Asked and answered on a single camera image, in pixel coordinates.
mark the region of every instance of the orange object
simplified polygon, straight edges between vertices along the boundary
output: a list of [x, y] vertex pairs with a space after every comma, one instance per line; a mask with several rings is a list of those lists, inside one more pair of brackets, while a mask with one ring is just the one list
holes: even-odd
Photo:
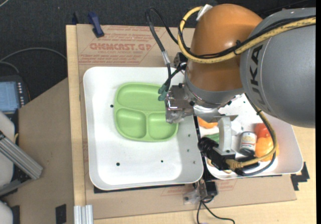
[[197, 120], [199, 122], [199, 125], [205, 129], [211, 129], [215, 126], [217, 126], [217, 122], [206, 122], [205, 120], [201, 119], [200, 117], [197, 117]]
[[[272, 137], [260, 137], [257, 139], [256, 146], [255, 146], [255, 156], [262, 157], [273, 149], [273, 140]], [[279, 144], [276, 146], [276, 156], [280, 153]], [[273, 155], [270, 157], [265, 158], [262, 162], [267, 162], [272, 160]]]
[[[196, 55], [219, 53], [243, 42], [262, 21], [256, 13], [239, 5], [216, 5], [197, 22], [191, 52]], [[186, 74], [191, 83], [206, 91], [242, 88], [240, 55], [232, 59], [204, 64], [189, 60]]]
[[266, 138], [271, 136], [269, 130], [267, 129], [264, 123], [256, 124], [254, 132], [256, 134], [256, 137], [258, 138]]

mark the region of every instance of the yellow cable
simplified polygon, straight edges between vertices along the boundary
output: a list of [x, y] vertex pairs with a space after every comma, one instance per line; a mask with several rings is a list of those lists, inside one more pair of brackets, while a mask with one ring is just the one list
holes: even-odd
[[260, 111], [255, 105], [253, 105], [251, 103], [251, 105], [254, 107], [254, 109], [258, 112], [259, 116], [261, 117], [261, 119], [263, 120], [263, 122], [266, 124], [266, 126], [268, 127], [268, 129], [271, 131], [271, 137], [272, 137], [272, 141], [273, 141], [273, 148], [272, 150], [267, 153], [266, 155], [262, 156], [262, 157], [258, 157], [246, 162], [238, 162], [237, 160], [233, 160], [233, 159], [228, 159], [226, 160], [226, 163], [229, 165], [230, 169], [235, 171], [235, 169], [241, 169], [245, 166], [257, 163], [259, 161], [262, 161], [268, 157], [270, 157], [271, 155], [273, 155], [276, 151], [277, 148], [277, 138], [276, 138], [276, 133], [271, 125], [271, 123], [268, 121], [268, 119], [266, 118], [266, 116], [263, 114], [262, 111]]
[[[187, 19], [194, 14], [195, 12], [198, 12], [202, 7], [195, 7], [193, 9], [191, 9], [189, 12], [187, 12], [183, 19], [180, 22], [180, 31], [182, 31], [184, 29], [185, 26], [185, 22], [187, 21]], [[190, 60], [195, 61], [195, 62], [199, 62], [199, 63], [216, 63], [216, 62], [221, 62], [221, 61], [225, 61], [225, 60], [229, 60], [233, 57], [235, 57], [238, 54], [241, 54], [243, 52], [245, 52], [246, 50], [248, 50], [249, 48], [251, 48], [252, 46], [257, 45], [258, 43], [271, 38], [273, 36], [276, 36], [280, 33], [283, 33], [285, 31], [291, 30], [291, 29], [296, 29], [296, 28], [300, 28], [300, 27], [305, 27], [305, 26], [309, 26], [309, 25], [313, 25], [316, 23], [316, 17], [312, 17], [312, 18], [308, 18], [308, 19], [304, 19], [304, 20], [299, 20], [299, 21], [295, 21], [286, 25], [283, 25], [281, 27], [275, 28], [253, 40], [251, 40], [250, 42], [246, 43], [245, 45], [239, 47], [238, 49], [235, 50], [234, 52], [231, 52], [227, 55], [218, 57], [218, 58], [208, 58], [208, 59], [202, 59], [202, 58], [197, 58], [193, 55], [191, 55], [183, 46], [183, 43], [181, 41], [180, 36], [178, 36], [178, 45], [180, 47], [180, 50], [182, 51], [182, 53]]]

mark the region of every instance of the black clamp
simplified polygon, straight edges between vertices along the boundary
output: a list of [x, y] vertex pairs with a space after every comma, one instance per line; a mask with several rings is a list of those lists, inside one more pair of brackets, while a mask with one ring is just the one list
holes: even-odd
[[310, 179], [305, 162], [301, 170], [301, 175], [291, 174], [291, 180], [295, 191], [299, 191], [299, 182], [307, 182]]
[[103, 37], [105, 35], [103, 30], [101, 29], [98, 16], [95, 14], [95, 12], [88, 13], [88, 21], [90, 24], [94, 26], [92, 31], [94, 32], [97, 38]]

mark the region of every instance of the blue clip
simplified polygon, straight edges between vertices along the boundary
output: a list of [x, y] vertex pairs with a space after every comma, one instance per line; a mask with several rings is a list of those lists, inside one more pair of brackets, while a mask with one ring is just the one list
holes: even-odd
[[105, 34], [99, 24], [98, 16], [94, 12], [89, 12], [88, 20], [90, 24], [94, 25], [94, 28], [92, 31], [95, 33], [96, 37], [97, 38], [103, 37]]

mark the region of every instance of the small bottle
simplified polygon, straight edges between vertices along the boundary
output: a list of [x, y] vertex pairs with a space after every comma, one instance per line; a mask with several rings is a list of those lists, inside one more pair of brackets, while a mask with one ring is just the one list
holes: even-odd
[[246, 131], [241, 135], [241, 143], [239, 152], [243, 155], [250, 156], [255, 154], [256, 134]]

